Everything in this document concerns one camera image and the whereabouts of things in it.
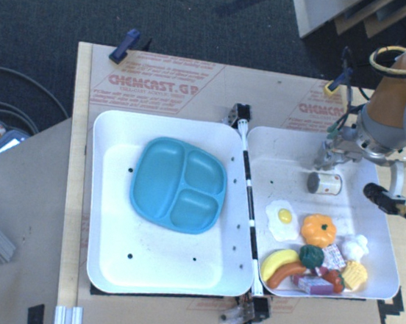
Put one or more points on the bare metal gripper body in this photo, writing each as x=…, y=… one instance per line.
x=369, y=149

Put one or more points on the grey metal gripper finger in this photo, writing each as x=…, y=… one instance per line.
x=321, y=158
x=338, y=159

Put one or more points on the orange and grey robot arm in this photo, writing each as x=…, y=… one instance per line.
x=393, y=97

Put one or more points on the small white can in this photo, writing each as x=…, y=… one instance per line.
x=328, y=183

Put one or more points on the white plastic tray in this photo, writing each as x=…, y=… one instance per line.
x=160, y=263
x=285, y=157

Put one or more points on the orange toy pumpkin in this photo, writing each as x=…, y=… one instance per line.
x=316, y=231

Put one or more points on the white and yellow fried egg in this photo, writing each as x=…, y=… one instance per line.
x=280, y=225

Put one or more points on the thin black and white rod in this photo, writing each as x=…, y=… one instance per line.
x=249, y=189

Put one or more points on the white toy cauliflower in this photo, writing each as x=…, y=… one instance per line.
x=354, y=248

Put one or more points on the white and pink packet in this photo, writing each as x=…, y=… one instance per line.
x=334, y=257

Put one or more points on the green toy broccoli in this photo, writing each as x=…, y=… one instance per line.
x=311, y=257

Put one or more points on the yellow banana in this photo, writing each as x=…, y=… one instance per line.
x=275, y=261

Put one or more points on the yellow toy cupcake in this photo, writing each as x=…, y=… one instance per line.
x=355, y=275

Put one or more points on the red toy strawberry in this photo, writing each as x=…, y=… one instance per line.
x=335, y=280

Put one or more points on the orange toy sausage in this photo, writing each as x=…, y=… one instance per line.
x=284, y=275

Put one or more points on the purple carton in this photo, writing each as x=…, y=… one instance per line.
x=314, y=285

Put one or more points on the brown cardboard board red print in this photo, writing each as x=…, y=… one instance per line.
x=205, y=91

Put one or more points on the blue divided plate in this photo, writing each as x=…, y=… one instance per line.
x=160, y=178

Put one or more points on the black cylinder on white bracket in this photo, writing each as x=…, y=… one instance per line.
x=380, y=196

